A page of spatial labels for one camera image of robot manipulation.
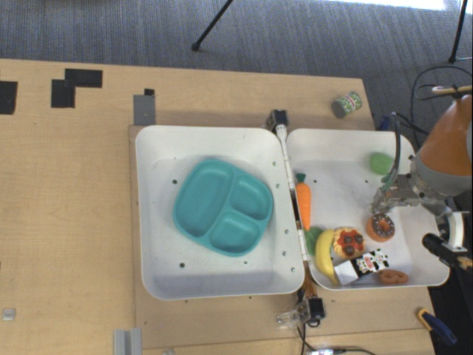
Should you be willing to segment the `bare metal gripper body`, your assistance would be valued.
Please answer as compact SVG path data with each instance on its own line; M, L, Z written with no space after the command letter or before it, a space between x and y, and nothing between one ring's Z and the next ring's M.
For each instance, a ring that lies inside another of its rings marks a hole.
M398 175L394 181L384 184L384 194L396 197L396 207L418 206L420 199L412 187L413 181L411 174Z

